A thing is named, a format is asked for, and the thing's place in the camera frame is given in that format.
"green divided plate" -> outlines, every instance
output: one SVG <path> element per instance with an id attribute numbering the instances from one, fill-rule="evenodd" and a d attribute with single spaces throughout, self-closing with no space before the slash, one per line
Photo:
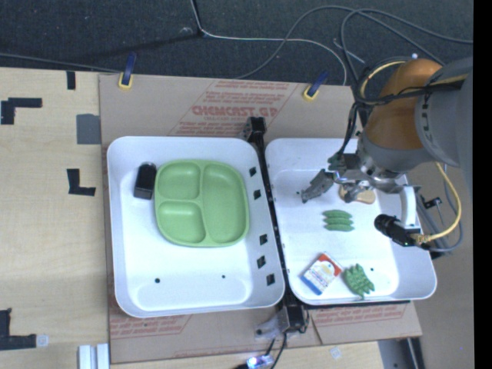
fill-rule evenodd
<path id="1" fill-rule="evenodd" d="M 159 231 L 175 244 L 215 248 L 248 233 L 246 188 L 230 165 L 206 160 L 164 164 L 155 177 L 154 198 Z"/>

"dark background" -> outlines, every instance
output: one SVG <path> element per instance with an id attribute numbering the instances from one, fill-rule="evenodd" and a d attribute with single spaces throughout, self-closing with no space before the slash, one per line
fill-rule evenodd
<path id="1" fill-rule="evenodd" d="M 291 38 L 305 38 L 332 48 L 341 42 L 341 25 L 350 9 L 370 8 L 419 25 L 440 35 L 474 38 L 474 0 L 196 0 L 202 28 L 213 35 L 283 38 L 309 10 Z M 473 54 L 473 45 L 443 40 L 379 13 L 366 13 L 422 45 L 439 62 Z M 346 21 L 344 40 L 356 74 L 364 66 L 395 55 L 427 54 L 381 24 L 360 15 Z M 190 0 L 0 0 L 0 66 L 79 69 L 31 59 L 90 65 L 122 71 L 129 52 L 138 58 L 135 73 L 238 78 L 263 63 L 279 42 L 204 38 Z M 340 62 L 325 49 L 306 42 L 287 42 L 262 70 L 248 78 L 309 82 L 328 70 L 327 83 L 341 85 Z M 354 77 L 348 75 L 348 84 Z"/>

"robotic arm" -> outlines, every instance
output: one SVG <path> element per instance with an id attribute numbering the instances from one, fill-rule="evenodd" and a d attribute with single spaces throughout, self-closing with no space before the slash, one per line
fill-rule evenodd
<path id="1" fill-rule="evenodd" d="M 398 67 L 379 97 L 366 98 L 367 83 L 395 65 Z M 407 205 L 401 220 L 380 215 L 375 226 L 402 245 L 422 243 L 426 237 L 406 220 L 415 209 L 413 188 L 408 190 L 398 178 L 420 163 L 443 162 L 462 168 L 473 199 L 473 60 L 444 67 L 427 59 L 386 61 L 366 73 L 354 90 L 354 98 L 344 144 L 328 159 L 328 171 L 320 170 L 301 192 L 302 201 L 322 195 L 334 184 L 343 187 L 347 203 L 366 190 L 399 194 Z M 357 141 L 357 151 L 345 153 L 361 108 L 370 112 L 369 118 Z"/>

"blue clamp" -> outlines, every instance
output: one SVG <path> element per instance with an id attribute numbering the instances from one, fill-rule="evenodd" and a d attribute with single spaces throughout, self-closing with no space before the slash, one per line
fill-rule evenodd
<path id="1" fill-rule="evenodd" d="M 327 78 L 328 78 L 328 71 L 323 71 L 322 73 L 320 73 L 316 81 L 314 81 L 314 83 L 311 86 L 307 86 L 306 90 L 304 90 L 304 93 L 302 94 L 304 99 L 306 101 L 313 101 L 319 92 L 318 89 L 322 84 L 326 82 Z"/>
<path id="2" fill-rule="evenodd" d="M 125 71 L 120 74 L 118 79 L 118 87 L 122 90 L 129 90 L 133 85 L 133 68 L 135 67 L 135 61 L 137 60 L 137 54 L 131 52 L 126 60 Z"/>

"cardboard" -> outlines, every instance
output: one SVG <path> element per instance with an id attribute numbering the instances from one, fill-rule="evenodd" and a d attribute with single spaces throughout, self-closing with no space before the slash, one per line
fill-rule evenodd
<path id="1" fill-rule="evenodd" d="M 276 138 L 343 138 L 353 103 L 349 87 L 320 87 L 313 101 L 307 84 L 135 75 L 129 90 L 118 75 L 99 75 L 101 145 L 105 198 L 111 362 L 161 360 L 264 351 L 271 341 L 255 328 L 275 307 L 247 311 L 140 319 L 129 317 L 114 298 L 111 223 L 105 155 L 126 135 L 241 137 L 249 116 L 263 116 L 268 143 Z M 419 336 L 412 303 L 332 307 L 310 311 L 305 334 L 293 334 L 288 348 Z"/>

